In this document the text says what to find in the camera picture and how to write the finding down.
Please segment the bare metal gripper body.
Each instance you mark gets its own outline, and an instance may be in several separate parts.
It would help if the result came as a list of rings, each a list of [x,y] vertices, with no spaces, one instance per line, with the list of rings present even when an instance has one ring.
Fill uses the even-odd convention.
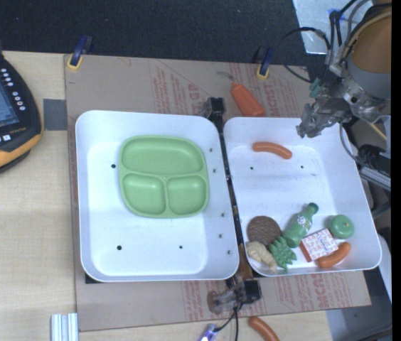
[[[387,114],[389,106],[389,98],[375,96],[356,84],[331,82],[319,89],[313,104],[313,123],[335,124],[357,118],[374,124]]]

